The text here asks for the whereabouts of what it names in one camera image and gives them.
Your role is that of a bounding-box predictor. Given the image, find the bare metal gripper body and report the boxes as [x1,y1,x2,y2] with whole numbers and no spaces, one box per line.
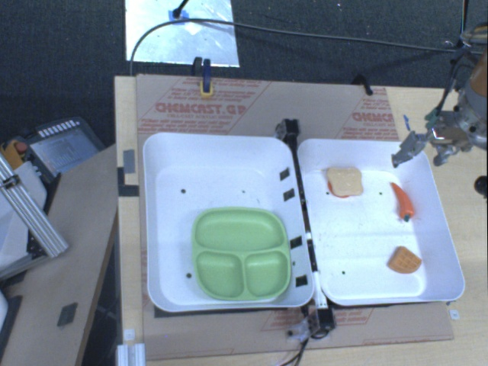
[429,104,488,153]

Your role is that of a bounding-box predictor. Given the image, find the orange carrot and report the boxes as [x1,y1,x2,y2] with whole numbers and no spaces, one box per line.
[389,181,416,223]

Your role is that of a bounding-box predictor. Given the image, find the beige bread slice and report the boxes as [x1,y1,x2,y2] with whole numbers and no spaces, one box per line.
[325,166,364,199]

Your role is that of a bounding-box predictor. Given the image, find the white plastic tray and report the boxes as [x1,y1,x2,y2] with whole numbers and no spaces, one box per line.
[142,131,316,313]
[296,138,467,307]

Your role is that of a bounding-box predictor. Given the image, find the orange waffle biscuit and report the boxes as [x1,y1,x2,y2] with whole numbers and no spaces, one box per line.
[387,246,423,275]

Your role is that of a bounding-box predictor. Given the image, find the thin black and white rod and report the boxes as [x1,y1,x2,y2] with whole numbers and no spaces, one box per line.
[286,135,328,309]

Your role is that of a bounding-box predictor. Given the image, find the brown cardboard board, red print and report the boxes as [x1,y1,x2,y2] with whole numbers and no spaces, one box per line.
[135,73,456,362]

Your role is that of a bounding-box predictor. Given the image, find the green divided plate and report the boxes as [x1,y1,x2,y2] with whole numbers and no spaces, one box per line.
[191,206,293,302]

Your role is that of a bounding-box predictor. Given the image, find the black block with thin wires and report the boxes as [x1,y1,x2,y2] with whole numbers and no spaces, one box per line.
[303,305,337,339]
[274,118,300,143]

